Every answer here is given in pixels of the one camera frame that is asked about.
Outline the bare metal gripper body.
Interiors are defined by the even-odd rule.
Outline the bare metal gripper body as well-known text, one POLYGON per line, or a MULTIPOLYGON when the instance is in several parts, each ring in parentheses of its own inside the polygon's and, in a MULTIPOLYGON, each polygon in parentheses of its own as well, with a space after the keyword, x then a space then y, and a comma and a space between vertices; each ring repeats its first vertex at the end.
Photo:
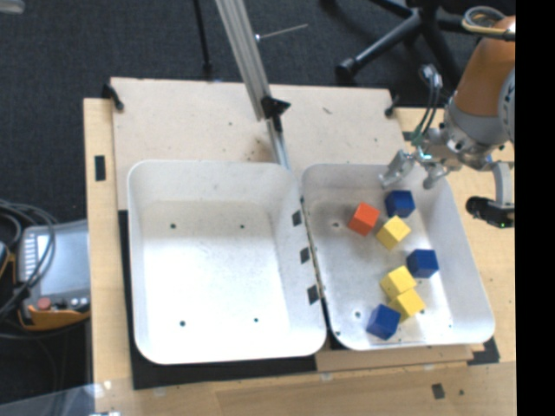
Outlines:
POLYGON ((503 144, 482 143, 453 123, 443 121, 429 128, 418 147, 434 163, 448 168, 468 166, 486 171, 491 166, 491 153, 503 144))

